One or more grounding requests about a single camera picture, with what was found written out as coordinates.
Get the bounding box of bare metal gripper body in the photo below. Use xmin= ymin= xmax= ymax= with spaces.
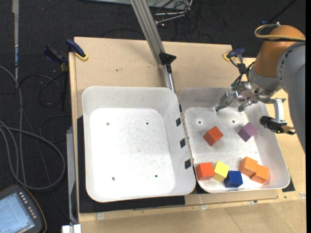
xmin=234 ymin=81 xmax=275 ymax=104

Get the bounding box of purple cube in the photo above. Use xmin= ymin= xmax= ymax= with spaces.
xmin=237 ymin=122 xmax=258 ymax=142

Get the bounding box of orange-red cube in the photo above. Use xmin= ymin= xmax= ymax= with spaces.
xmin=203 ymin=126 xmax=224 ymax=147
xmin=195 ymin=162 xmax=215 ymax=181

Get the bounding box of white plastic tray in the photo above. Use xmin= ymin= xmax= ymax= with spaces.
xmin=82 ymin=85 xmax=197 ymax=203
xmin=179 ymin=87 xmax=291 ymax=194

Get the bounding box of thin rod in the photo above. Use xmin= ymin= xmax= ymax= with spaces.
xmin=164 ymin=64 xmax=195 ymax=167

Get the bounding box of orange cube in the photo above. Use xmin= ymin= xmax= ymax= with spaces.
xmin=250 ymin=164 xmax=270 ymax=185
xmin=239 ymin=156 xmax=259 ymax=177

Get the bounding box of yellow cube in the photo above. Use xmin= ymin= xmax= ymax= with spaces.
xmin=212 ymin=160 xmax=230 ymax=183

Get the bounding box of blue cube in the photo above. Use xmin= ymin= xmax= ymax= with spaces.
xmin=224 ymin=170 xmax=244 ymax=189

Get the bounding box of pale wood board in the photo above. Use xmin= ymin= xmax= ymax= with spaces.
xmin=69 ymin=36 xmax=306 ymax=223

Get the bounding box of black cylinder on white bracket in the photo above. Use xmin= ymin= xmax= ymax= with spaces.
xmin=259 ymin=98 xmax=289 ymax=133

